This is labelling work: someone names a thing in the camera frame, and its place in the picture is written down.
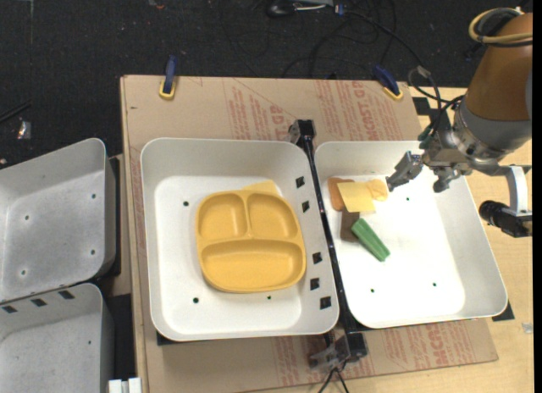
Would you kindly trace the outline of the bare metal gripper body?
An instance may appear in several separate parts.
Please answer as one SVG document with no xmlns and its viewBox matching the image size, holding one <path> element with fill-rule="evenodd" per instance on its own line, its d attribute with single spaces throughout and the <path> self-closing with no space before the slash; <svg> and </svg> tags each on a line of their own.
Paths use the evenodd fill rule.
<svg viewBox="0 0 542 393">
<path fill-rule="evenodd" d="M 508 153 L 479 140 L 470 130 L 441 130 L 425 148 L 423 162 L 437 175 L 467 175 L 498 167 Z"/>
</svg>

